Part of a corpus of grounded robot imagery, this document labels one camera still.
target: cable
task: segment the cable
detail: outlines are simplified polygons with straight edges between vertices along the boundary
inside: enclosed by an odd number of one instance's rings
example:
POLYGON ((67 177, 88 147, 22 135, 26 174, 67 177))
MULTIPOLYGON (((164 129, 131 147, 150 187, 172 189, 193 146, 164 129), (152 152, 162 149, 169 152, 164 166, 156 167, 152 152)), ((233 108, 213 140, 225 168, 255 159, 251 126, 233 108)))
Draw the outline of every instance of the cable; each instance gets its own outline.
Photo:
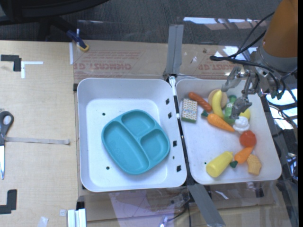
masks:
POLYGON ((294 121, 289 116, 287 116, 282 110, 280 110, 278 107, 274 106, 270 101, 268 102, 268 104, 269 104, 269 107, 276 109, 278 111, 278 114, 282 117, 282 118, 276 118, 276 119, 285 120, 293 128, 297 127, 296 124, 294 123, 294 121))
POLYGON ((170 222, 170 221, 172 221, 172 220, 178 218, 179 216, 181 216, 182 214, 184 214, 184 213, 186 212, 187 209, 189 209, 189 207, 187 207, 187 206, 184 205, 184 209, 182 210, 182 212, 180 212, 179 214, 177 214, 176 216, 174 216, 174 217, 172 217, 172 218, 169 218, 169 219, 167 220, 167 222, 170 222))
POLYGON ((244 51, 246 51, 248 48, 250 48, 250 47, 252 47, 256 42, 258 42, 264 35, 265 35, 265 33, 266 33, 266 30, 262 33, 262 34, 260 34, 260 36, 257 38, 257 39, 255 39, 253 42, 251 42, 249 45, 247 45, 246 47, 244 47, 243 49, 241 49, 241 50, 238 50, 235 54, 233 54, 233 55, 230 55, 230 56, 228 56, 228 57, 230 57, 230 58, 236 58, 236 56, 237 55, 239 55, 239 54, 241 54, 242 52, 244 52, 244 51))
POLYGON ((191 216, 190 216, 190 209, 189 209, 189 204, 185 203, 184 205, 184 209, 182 210, 182 212, 180 212, 179 214, 177 214, 176 216, 169 218, 167 220, 167 222, 170 222, 178 217, 180 217, 182 214, 184 214, 186 212, 186 210, 188 211, 188 220, 189 220, 189 227, 191 227, 191 216))
POLYGON ((271 68, 269 68, 267 66, 263 66, 261 64, 250 62, 250 61, 243 61, 243 60, 233 59, 233 58, 225 57, 225 56, 217 57, 217 56, 214 56, 214 55, 211 55, 209 58, 212 61, 230 61, 230 62, 241 64, 241 65, 244 65, 244 66, 261 67, 261 68, 264 68, 264 69, 266 69, 266 70, 268 70, 270 72, 275 72, 274 70, 272 70, 271 68))
MULTIPOLYGON (((258 63, 254 63, 254 62, 250 62, 250 61, 242 61, 242 60, 237 60, 237 59, 233 59, 233 58, 230 58, 230 57, 224 57, 224 56, 221 56, 221 57, 217 57, 217 56, 214 56, 214 55, 211 55, 209 57, 212 61, 230 61, 230 62, 233 62, 233 63, 237 63, 237 64, 241 64, 241 65, 244 65, 244 66, 255 66, 255 67, 260 67, 260 68, 264 68, 266 70, 268 70, 268 74, 271 76, 271 78, 274 80, 275 84, 276 84, 276 91, 278 92, 280 86, 279 86, 279 83, 276 79, 276 77, 274 76, 273 72, 275 72, 274 70, 272 70, 271 68, 267 67, 267 66, 263 66, 261 64, 258 64, 258 63)), ((285 92, 285 83, 282 79, 280 79, 282 85, 283 85, 283 90, 281 92, 281 96, 283 95, 283 93, 285 92)))
POLYGON ((296 99, 296 97, 294 96, 292 90, 289 88, 289 87, 286 87, 288 92, 290 93, 290 95, 292 96, 294 102, 297 104, 298 103, 298 100, 296 99))
POLYGON ((238 51, 229 56, 229 57, 236 57, 238 54, 242 53, 243 51, 247 50, 248 48, 250 48, 253 44, 255 44, 257 41, 260 40, 260 38, 263 37, 263 35, 265 34, 266 30, 262 33, 262 35, 260 35, 256 40, 254 40, 249 46, 246 46, 246 49, 241 50, 241 48, 244 46, 244 44, 248 41, 249 37, 252 35, 252 33, 255 31, 255 29, 267 18, 269 18, 270 16, 272 16, 275 12, 272 12, 270 14, 268 14, 267 16, 265 16, 264 18, 262 18, 257 24, 256 26, 253 27, 253 29, 250 31, 250 33, 247 35, 246 39, 242 42, 242 44, 240 45, 240 47, 238 48, 238 51))

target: sponge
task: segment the sponge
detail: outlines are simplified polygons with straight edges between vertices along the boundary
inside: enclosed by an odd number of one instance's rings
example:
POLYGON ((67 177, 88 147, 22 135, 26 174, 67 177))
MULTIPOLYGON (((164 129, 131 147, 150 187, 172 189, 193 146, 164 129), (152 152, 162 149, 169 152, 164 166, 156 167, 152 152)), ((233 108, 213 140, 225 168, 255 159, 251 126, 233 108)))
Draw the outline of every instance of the sponge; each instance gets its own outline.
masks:
POLYGON ((181 119, 188 122, 197 121, 198 102, 184 98, 181 119))

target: green bottle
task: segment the green bottle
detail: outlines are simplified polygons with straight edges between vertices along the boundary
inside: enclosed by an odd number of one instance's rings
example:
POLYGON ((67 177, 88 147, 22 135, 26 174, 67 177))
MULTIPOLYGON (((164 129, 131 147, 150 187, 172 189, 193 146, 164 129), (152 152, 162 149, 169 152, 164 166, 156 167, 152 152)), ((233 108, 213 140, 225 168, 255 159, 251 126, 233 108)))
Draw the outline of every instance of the green bottle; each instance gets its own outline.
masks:
POLYGON ((233 124, 235 123, 234 119, 231 119, 230 116, 232 114, 232 107, 234 102, 237 100, 237 97, 235 95, 230 95, 229 96, 229 102, 225 106, 225 111, 224 111, 224 120, 229 123, 233 124))

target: toy banana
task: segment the toy banana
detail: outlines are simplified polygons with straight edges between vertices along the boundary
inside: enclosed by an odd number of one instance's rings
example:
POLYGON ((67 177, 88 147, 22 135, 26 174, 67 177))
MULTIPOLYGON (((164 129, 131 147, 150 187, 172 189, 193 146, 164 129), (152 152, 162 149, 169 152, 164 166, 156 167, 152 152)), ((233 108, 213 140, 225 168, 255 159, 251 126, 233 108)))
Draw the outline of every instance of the toy banana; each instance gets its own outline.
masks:
POLYGON ((224 114, 221 108, 221 99, 222 99, 222 91, 218 90, 213 96, 212 107, 213 107, 213 112, 216 115, 218 115, 220 118, 224 118, 224 114))

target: orange carrot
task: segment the orange carrot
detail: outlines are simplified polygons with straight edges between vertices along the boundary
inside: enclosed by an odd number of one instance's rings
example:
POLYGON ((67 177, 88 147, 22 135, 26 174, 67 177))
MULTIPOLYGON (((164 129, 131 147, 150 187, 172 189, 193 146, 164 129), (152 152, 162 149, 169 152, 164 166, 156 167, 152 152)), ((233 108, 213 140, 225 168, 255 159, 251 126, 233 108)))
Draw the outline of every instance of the orange carrot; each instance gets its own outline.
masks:
POLYGON ((226 130, 226 131, 230 131, 230 132, 234 132, 235 129, 229 125, 227 122, 224 121, 224 119, 222 119, 220 116, 214 114, 214 113, 210 113, 208 114, 205 110, 202 112, 201 116, 204 116, 207 118, 207 121, 212 124, 213 126, 216 126, 220 129, 226 130))
POLYGON ((235 161, 237 161, 239 164, 244 163, 247 160, 247 158, 250 156, 253 149, 254 146, 243 148, 237 154, 235 154, 234 156, 235 161))
POLYGON ((194 100, 196 102, 198 102, 198 104, 203 107, 206 111, 210 112, 212 110, 212 106, 204 100, 204 98, 200 97, 198 94, 194 93, 194 92, 190 92, 188 94, 188 97, 191 100, 194 100))

